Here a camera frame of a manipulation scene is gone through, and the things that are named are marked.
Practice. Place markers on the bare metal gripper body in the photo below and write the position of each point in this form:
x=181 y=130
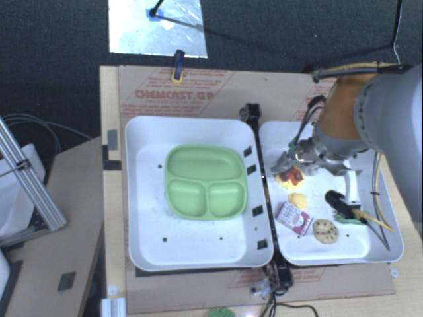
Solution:
x=314 y=155

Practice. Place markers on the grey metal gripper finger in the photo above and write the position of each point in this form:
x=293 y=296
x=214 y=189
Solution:
x=311 y=169
x=281 y=165

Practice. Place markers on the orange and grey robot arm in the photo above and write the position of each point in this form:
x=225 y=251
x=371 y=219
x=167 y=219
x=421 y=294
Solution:
x=390 y=117

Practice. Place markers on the yellow pizza slice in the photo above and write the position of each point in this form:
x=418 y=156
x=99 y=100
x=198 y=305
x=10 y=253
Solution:
x=291 y=181

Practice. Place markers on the thin black rod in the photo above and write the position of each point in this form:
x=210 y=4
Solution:
x=264 y=183

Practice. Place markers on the yellow lumpy toy food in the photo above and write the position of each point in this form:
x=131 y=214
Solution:
x=297 y=200

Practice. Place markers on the pink and white carton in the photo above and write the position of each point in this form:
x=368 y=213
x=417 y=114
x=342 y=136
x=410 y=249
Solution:
x=293 y=218

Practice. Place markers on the beige biscuit with dark chips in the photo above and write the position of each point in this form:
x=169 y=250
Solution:
x=325 y=231

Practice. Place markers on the green divided plate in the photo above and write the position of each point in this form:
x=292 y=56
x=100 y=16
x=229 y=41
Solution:
x=205 y=177

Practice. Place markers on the white plastic tray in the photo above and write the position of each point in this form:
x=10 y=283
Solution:
x=198 y=239
x=350 y=246

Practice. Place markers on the brown cardboard board, red print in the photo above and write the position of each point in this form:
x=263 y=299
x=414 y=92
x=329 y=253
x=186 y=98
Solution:
x=205 y=91

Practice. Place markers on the green ridged toy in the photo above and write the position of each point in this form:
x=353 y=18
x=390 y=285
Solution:
x=221 y=312

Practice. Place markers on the black cylinder on white bracket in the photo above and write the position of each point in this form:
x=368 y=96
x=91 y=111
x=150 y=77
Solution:
x=340 y=204

